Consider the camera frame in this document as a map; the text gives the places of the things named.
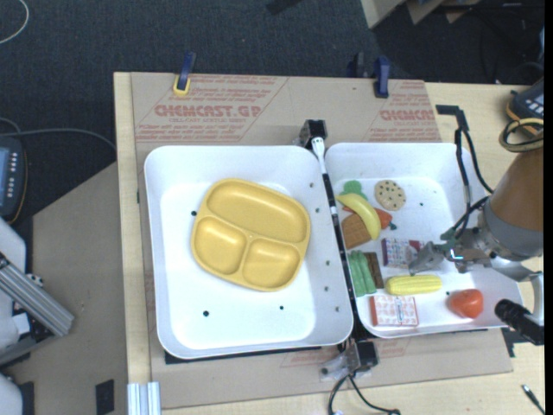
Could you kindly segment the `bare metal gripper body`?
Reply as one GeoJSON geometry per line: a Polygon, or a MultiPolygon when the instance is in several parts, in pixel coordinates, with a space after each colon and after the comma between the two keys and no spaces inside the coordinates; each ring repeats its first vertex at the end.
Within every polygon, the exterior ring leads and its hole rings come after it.
{"type": "Polygon", "coordinates": [[[447,260],[454,264],[454,259],[469,259],[474,262],[473,270],[491,268],[492,259],[490,253],[480,245],[480,230],[477,227],[466,229],[455,240],[451,249],[447,251],[447,260]]]}

